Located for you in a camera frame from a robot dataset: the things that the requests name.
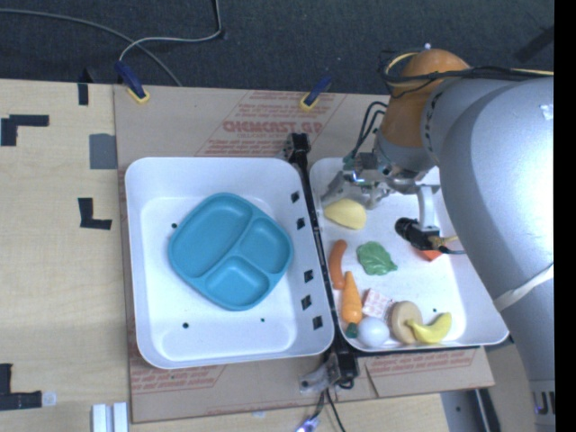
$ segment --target green vegetable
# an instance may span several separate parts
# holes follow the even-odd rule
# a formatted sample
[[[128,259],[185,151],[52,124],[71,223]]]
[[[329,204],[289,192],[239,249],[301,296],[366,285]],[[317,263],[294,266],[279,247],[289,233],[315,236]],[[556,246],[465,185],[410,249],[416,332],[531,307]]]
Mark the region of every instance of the green vegetable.
[[[356,250],[358,261],[368,275],[386,275],[398,269],[392,262],[390,254],[375,241],[364,243]]]

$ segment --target dark floor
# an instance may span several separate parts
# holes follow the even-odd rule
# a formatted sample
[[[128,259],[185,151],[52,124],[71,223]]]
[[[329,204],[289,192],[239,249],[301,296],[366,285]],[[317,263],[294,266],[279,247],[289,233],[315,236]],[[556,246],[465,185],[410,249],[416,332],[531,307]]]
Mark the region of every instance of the dark floor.
[[[381,50],[430,43],[473,66],[554,69],[554,0],[219,0],[223,37],[202,44],[149,43],[185,86],[304,90],[331,74],[331,91],[385,92]],[[2,0],[0,78],[114,83],[128,42],[214,32],[212,0]],[[124,58],[145,84],[174,80],[138,49]]]

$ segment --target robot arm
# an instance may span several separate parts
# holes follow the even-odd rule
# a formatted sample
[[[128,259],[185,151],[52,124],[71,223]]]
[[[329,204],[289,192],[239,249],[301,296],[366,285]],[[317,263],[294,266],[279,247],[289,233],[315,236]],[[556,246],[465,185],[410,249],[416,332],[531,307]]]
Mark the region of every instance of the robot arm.
[[[516,342],[535,423],[555,430],[554,78],[487,78],[440,49],[410,55],[373,152],[350,156],[344,179],[371,201],[418,194],[424,216],[418,181],[438,166],[450,220]],[[426,224],[396,230],[430,249]]]

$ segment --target white tray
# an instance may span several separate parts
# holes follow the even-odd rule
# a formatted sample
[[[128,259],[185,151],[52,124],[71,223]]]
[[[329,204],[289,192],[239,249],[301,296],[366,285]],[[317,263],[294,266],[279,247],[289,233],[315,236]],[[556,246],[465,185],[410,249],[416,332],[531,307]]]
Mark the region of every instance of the white tray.
[[[347,338],[350,345],[365,352],[382,352],[487,346],[504,340],[509,333],[508,329],[467,256],[442,255],[428,262],[395,232],[394,224],[398,218],[418,218],[416,195],[394,193],[383,199],[375,209],[366,211],[367,223],[360,230],[341,227],[324,217],[320,197],[328,190],[329,182],[340,169],[341,158],[325,158],[314,164],[310,171],[310,185],[326,259],[334,243],[344,239],[348,246],[342,259],[342,268],[352,271],[361,294],[372,288],[396,302],[412,301],[422,311],[425,323],[440,313],[450,311],[454,322],[449,334],[439,345],[408,346],[393,337],[378,347],[367,347],[355,338]],[[439,184],[437,169],[430,171],[422,183]],[[360,200],[363,196],[358,193],[357,197]],[[441,235],[454,235],[441,191],[435,194],[435,215]],[[381,276],[368,275],[356,256],[356,249],[368,241],[380,243],[390,253],[398,270]],[[333,290],[333,294],[339,309],[341,292]],[[342,334],[345,329],[345,324],[340,322]]]
[[[139,351],[159,368],[312,356],[329,347],[329,311],[298,172],[277,158],[148,157],[126,172],[130,260]],[[202,297],[168,260],[177,225],[212,194],[239,195],[292,240],[292,262],[250,310]]]

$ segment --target blue plate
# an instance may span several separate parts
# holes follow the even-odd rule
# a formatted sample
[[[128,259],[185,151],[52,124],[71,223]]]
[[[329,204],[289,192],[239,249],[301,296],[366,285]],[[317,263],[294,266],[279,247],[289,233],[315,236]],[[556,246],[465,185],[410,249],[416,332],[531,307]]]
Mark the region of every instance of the blue plate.
[[[203,296],[229,311],[245,311],[278,284],[292,261],[293,245],[253,203],[234,193],[216,193],[177,227],[168,258]]]

